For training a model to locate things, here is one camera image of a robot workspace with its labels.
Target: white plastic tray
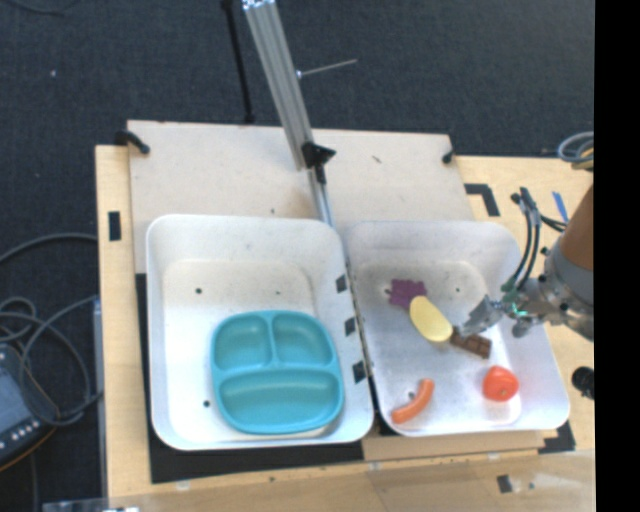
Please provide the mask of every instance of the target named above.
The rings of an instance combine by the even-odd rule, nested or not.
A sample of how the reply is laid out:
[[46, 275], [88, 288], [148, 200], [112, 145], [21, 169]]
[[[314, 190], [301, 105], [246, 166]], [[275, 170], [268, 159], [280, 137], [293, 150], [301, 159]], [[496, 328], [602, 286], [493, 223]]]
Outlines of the white plastic tray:
[[[427, 297], [454, 325], [500, 286], [520, 260], [517, 242], [490, 222], [364, 222], [346, 234], [353, 286], [363, 321], [380, 412], [405, 436], [496, 430], [554, 429], [569, 415], [569, 399], [546, 336], [537, 326], [520, 339], [503, 318], [482, 333], [492, 340], [489, 359], [449, 343], [432, 343], [403, 308], [389, 304], [392, 279], [423, 281]], [[482, 379], [494, 364], [511, 369], [519, 393], [508, 402], [482, 396]], [[422, 378], [432, 378], [431, 402], [412, 420], [395, 425], [391, 411], [408, 403]]]
[[[147, 302], [151, 416], [154, 429], [179, 450], [235, 449], [351, 442], [373, 422], [364, 360], [337, 233], [315, 220], [167, 215], [147, 231]], [[249, 435], [225, 422], [209, 367], [211, 336], [224, 319], [250, 311], [300, 311], [333, 338], [344, 383], [344, 407], [310, 432]]]

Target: electronic device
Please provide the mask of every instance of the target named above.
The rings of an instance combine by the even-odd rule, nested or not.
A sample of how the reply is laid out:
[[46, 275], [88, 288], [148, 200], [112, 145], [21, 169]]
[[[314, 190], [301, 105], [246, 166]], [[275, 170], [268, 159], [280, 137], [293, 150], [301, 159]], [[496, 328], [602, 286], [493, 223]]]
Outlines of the electronic device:
[[57, 415], [56, 406], [24, 367], [19, 353], [0, 344], [0, 471], [53, 434], [55, 429], [46, 419]]

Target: black fabric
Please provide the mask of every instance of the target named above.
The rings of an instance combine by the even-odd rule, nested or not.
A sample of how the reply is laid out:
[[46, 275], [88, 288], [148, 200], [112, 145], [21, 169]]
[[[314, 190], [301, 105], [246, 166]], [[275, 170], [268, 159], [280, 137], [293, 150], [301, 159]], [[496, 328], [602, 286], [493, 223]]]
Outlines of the black fabric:
[[150, 421], [150, 382], [147, 350], [149, 331], [147, 323], [146, 284], [146, 275], [136, 275], [152, 482], [175, 482], [204, 476], [270, 469], [291, 469], [305, 466], [323, 466], [364, 460], [362, 443], [360, 442], [231, 451], [203, 450], [188, 453], [175, 450], [165, 444], [155, 433]]
[[[550, 155], [594, 127], [595, 0], [279, 5], [299, 69], [358, 59], [303, 78], [314, 127], [448, 133], [458, 154], [500, 156]], [[233, 12], [256, 123], [277, 125], [240, 0]], [[0, 0], [0, 253], [96, 232], [94, 147], [129, 119], [243, 123], [220, 2], [81, 0], [52, 16]], [[41, 247], [0, 268], [0, 300], [24, 295], [47, 317], [95, 293], [97, 276], [94, 249]], [[90, 312], [60, 328], [92, 368]], [[76, 403], [79, 380], [59, 347], [33, 357], [43, 386]], [[97, 446], [93, 409], [59, 429], [36, 454], [42, 501], [99, 495]], [[0, 474], [0, 510], [30, 509], [30, 468]]]

